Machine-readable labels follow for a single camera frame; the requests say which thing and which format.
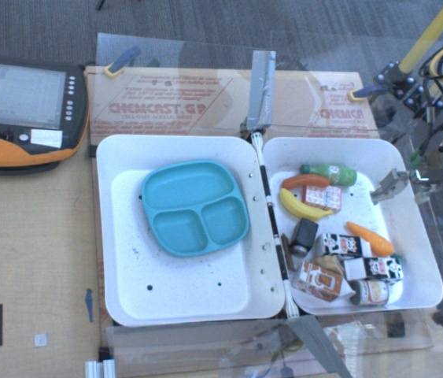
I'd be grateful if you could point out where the white plastic tray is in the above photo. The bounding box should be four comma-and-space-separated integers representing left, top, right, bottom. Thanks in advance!
95, 133, 286, 328
262, 136, 443, 317

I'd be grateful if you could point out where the orange toy sausage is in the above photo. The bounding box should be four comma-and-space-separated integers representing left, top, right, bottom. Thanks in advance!
281, 173, 331, 191

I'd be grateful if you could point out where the small black can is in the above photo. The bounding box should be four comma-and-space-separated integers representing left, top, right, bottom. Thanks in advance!
289, 217, 319, 257

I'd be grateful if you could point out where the orange carrot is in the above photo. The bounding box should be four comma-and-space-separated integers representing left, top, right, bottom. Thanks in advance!
345, 220, 405, 262

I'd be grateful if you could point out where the brown cardboard board, red print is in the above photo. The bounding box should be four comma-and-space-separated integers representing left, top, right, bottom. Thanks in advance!
83, 65, 438, 354

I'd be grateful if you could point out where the orange and white carton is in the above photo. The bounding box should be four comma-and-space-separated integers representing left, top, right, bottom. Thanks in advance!
293, 260, 357, 303

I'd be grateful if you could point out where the beige toy bread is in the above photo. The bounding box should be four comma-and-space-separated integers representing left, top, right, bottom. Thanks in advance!
314, 254, 345, 272

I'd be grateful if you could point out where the blue divided plate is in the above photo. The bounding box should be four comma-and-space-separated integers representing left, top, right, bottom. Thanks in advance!
140, 159, 251, 258

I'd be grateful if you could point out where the black and white cow carton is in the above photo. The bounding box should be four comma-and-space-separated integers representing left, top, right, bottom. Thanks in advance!
320, 232, 373, 259
342, 256, 404, 284

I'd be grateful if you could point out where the green plastic bottle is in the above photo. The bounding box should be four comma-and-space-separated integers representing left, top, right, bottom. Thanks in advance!
299, 163, 359, 188

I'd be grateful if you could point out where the thin black and white rod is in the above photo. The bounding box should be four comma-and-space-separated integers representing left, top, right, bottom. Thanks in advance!
250, 131, 301, 319

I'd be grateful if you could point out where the small can with orange label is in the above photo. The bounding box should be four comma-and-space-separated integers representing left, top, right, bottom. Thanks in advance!
349, 279, 391, 307

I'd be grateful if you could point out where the yellow banana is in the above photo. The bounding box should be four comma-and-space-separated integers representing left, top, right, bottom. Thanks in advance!
278, 187, 334, 221

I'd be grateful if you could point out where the brown stick biscuit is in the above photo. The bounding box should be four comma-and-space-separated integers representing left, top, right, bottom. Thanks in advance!
280, 232, 297, 272

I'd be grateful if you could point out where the red and white packet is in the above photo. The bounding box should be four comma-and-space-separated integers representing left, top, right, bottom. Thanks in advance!
301, 183, 343, 213

